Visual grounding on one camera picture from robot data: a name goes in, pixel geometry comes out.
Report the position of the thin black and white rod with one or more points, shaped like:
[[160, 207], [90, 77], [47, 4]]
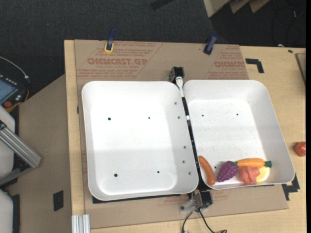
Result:
[[188, 120]]

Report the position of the white plastic tray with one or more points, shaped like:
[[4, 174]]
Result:
[[136, 139], [230, 130]]

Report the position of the brown cardboard board red print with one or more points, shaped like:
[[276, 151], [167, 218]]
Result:
[[184, 54]]

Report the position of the orange sausage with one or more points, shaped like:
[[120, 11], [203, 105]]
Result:
[[207, 171]]

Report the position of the purple grapes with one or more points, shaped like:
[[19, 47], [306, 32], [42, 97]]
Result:
[[227, 171]]

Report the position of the orange carrot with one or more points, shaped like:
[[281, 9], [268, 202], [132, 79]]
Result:
[[251, 162]]

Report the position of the pink toy meat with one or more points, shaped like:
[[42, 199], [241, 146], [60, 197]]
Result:
[[247, 174]]

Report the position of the yellow toy food piece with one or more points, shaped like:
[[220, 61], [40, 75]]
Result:
[[263, 173]]

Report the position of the red toy food piece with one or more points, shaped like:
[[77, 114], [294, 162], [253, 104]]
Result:
[[300, 148]]

